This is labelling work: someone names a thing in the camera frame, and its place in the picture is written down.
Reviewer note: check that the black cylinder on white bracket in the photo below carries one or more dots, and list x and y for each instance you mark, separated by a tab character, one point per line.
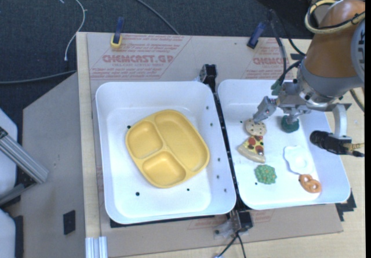
326	139

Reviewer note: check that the dark green toy broccoli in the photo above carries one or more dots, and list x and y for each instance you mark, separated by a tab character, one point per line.
290	127

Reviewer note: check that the toy pizza slice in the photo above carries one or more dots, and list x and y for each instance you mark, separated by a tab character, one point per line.
252	148

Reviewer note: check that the green toy grapes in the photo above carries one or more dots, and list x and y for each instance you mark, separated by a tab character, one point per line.
265	174

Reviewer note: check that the brown cardboard board red print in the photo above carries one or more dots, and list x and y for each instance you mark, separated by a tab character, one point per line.
174	56

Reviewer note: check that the orange toy pretzel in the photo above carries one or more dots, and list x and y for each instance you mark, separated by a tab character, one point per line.
314	185

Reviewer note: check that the yellow divided plate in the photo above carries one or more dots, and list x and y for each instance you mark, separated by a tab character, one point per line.
174	135

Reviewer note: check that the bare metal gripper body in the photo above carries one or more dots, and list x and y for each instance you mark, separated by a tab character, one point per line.
292	97

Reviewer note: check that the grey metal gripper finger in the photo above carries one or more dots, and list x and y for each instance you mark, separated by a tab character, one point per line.
293	118
265	109

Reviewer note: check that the white plastic tray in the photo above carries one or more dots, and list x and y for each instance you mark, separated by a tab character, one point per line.
121	193
278	193

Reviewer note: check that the thin black rod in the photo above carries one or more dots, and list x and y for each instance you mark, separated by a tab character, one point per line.
227	146

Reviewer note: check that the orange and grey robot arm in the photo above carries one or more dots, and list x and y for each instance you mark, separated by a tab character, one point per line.
327	54

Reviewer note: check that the white toy fried egg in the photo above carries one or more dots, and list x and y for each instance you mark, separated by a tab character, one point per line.
297	159

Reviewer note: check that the beige chocolate chip biscuit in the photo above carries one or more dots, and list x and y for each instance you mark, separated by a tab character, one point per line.
256	128

